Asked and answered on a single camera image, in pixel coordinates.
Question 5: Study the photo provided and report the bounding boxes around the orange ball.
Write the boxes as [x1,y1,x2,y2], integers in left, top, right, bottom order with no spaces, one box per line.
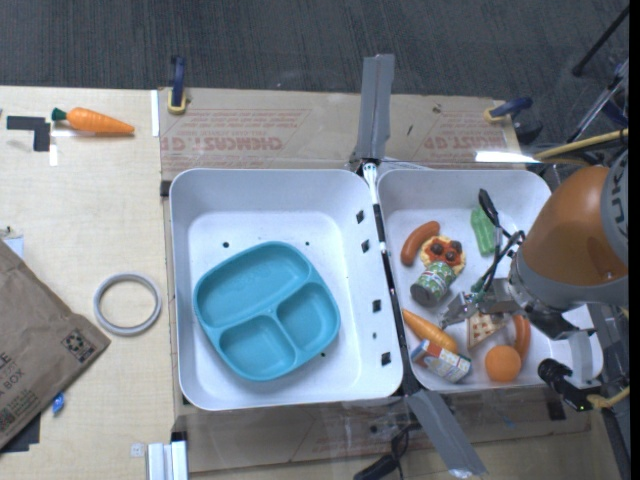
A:
[484,344,523,384]

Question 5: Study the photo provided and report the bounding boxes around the blue divided plate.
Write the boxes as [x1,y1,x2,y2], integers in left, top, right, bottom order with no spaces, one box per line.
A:
[192,240,343,383]

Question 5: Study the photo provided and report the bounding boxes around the orange sausage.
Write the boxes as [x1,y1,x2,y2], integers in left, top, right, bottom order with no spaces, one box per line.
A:
[399,220,442,268]
[511,313,533,362]

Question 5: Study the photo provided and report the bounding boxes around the black cylinder on white bracket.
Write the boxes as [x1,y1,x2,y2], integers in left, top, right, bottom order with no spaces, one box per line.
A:
[537,328,604,413]

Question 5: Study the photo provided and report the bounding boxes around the white plastic tray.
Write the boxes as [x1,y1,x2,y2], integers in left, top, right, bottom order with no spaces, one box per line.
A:
[375,168,605,395]
[168,167,405,413]

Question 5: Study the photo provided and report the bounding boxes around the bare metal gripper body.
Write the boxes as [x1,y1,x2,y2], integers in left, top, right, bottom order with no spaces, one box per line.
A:
[474,277,577,340]

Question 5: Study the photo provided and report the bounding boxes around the orange carrot with green top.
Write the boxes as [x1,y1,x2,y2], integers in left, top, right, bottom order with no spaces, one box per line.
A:
[50,106,136,137]

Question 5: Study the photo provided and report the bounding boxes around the green patterned can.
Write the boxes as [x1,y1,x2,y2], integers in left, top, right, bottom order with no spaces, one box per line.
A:
[409,261,458,309]

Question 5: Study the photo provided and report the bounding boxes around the brown cardboard board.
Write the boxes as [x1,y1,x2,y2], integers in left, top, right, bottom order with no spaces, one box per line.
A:
[158,86,594,474]

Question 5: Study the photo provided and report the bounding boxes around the brown paper bag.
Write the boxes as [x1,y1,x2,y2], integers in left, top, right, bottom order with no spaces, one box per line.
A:
[0,237,113,452]

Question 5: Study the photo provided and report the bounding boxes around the tan triangular pizza slice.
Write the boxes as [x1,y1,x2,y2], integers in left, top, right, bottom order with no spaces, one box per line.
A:
[465,311,509,351]

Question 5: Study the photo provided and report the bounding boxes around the yellow pizza with brown toppings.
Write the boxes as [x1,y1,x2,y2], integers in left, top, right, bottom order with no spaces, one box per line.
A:
[418,235,468,275]

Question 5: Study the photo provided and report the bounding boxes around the grey ring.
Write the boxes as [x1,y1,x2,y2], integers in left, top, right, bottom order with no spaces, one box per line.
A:
[92,272,164,338]

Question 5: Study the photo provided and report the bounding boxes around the white and orange carton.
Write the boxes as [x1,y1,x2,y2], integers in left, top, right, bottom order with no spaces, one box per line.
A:
[410,338,473,385]

